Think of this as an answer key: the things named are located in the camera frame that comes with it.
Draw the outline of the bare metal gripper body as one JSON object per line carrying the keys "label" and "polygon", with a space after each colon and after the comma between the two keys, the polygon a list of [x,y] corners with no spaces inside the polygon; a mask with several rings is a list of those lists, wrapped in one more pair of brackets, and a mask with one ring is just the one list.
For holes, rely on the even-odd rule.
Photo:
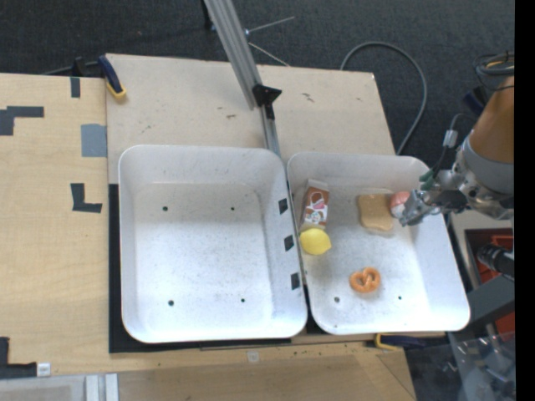
{"label": "bare metal gripper body", "polygon": [[431,214],[472,210],[497,221],[514,217],[513,194],[484,186],[470,170],[429,170],[420,177],[420,198]]}

